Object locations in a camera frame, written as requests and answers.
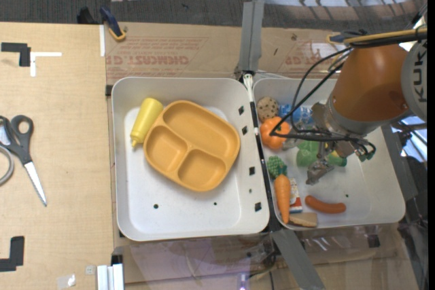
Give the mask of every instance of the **mustard bottle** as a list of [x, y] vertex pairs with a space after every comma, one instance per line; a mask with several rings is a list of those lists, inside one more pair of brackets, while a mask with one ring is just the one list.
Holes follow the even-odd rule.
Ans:
[[131, 145], [142, 144], [154, 121], [163, 111], [163, 104], [153, 98], [145, 98], [130, 133]]

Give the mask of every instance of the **wooden surface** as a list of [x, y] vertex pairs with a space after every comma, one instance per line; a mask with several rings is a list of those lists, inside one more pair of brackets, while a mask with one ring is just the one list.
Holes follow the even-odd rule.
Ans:
[[0, 52], [0, 114], [33, 119], [31, 155], [48, 202], [14, 157], [14, 174], [0, 187], [0, 259], [9, 257], [11, 237], [24, 236], [24, 265], [0, 272], [0, 289], [57, 289], [56, 279], [68, 274], [75, 274], [74, 289], [94, 289], [86, 266], [110, 264], [113, 251], [99, 28], [3, 22], [0, 41], [62, 52], [37, 58], [36, 77], [18, 66], [18, 53]]

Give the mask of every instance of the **toy hot dog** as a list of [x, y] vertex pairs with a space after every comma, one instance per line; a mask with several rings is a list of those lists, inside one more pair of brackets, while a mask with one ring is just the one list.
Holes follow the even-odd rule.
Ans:
[[314, 196], [308, 195], [305, 197], [305, 204], [315, 211], [327, 214], [339, 214], [346, 211], [346, 204], [340, 203], [326, 203], [318, 200]]

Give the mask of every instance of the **scissors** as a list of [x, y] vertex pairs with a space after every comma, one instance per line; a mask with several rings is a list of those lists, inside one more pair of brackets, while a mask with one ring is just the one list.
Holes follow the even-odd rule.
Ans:
[[[20, 131], [20, 124], [23, 122], [29, 127], [26, 132]], [[46, 195], [42, 190], [41, 181], [39, 180], [29, 151], [30, 138], [33, 133], [32, 119], [24, 115], [17, 115], [9, 121], [6, 117], [0, 116], [0, 126], [1, 125], [4, 127], [7, 141], [5, 141], [3, 138], [0, 139], [0, 146], [18, 156], [22, 165], [26, 168], [27, 174], [29, 175], [33, 187], [35, 188], [43, 205], [47, 206]]]

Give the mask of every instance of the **black scissors handle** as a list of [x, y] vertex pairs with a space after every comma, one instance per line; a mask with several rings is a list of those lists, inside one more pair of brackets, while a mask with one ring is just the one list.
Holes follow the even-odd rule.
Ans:
[[[26, 164], [32, 162], [30, 156], [30, 138], [33, 133], [33, 121], [31, 118], [24, 115], [17, 115], [12, 120], [8, 120], [4, 116], [0, 116], [0, 124], [3, 122], [7, 138], [10, 144], [4, 144], [0, 141], [0, 145], [16, 154], [21, 163]], [[28, 125], [26, 132], [20, 131], [21, 123]]]

